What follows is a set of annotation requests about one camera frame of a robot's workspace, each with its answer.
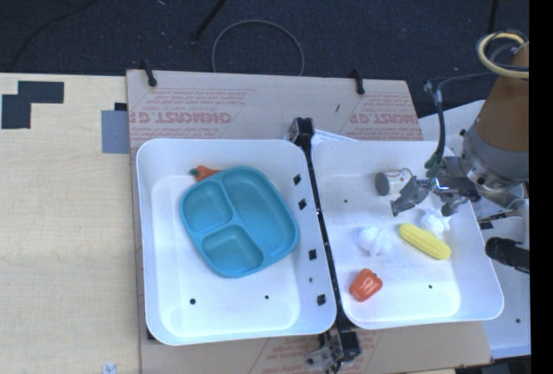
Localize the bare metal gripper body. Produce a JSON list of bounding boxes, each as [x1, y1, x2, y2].
[[430, 155, 527, 210]]

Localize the white can with grey lid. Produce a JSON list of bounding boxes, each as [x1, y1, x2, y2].
[[373, 167, 415, 198]]

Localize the white garlic bulb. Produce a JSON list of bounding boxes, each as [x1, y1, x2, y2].
[[357, 225, 395, 258], [419, 207, 452, 236]]

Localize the yellow corn cob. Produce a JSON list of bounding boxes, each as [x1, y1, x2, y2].
[[397, 222, 453, 262]]

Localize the thin black and white rod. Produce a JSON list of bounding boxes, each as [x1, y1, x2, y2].
[[301, 134, 349, 337]]

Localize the white printed paper slip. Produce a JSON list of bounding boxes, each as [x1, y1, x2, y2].
[[312, 129, 360, 145]]

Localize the orange bell pepper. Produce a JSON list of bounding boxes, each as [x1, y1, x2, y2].
[[348, 268, 385, 303]]

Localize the white plastic tray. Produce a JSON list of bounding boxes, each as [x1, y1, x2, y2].
[[136, 137, 339, 347], [311, 139, 505, 331]]

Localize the blue divided plate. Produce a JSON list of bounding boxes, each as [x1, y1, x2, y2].
[[178, 165, 301, 280]]

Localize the brown cardboard board red print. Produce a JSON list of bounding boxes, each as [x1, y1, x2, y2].
[[125, 68, 494, 374]]

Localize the orange carrot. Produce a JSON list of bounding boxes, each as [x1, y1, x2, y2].
[[188, 165, 222, 183]]

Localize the black cylinder on white bracket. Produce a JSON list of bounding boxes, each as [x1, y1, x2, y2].
[[474, 184, 531, 276]]

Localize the black block with thin wires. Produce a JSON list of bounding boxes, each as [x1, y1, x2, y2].
[[335, 327, 362, 364], [288, 117, 315, 145]]

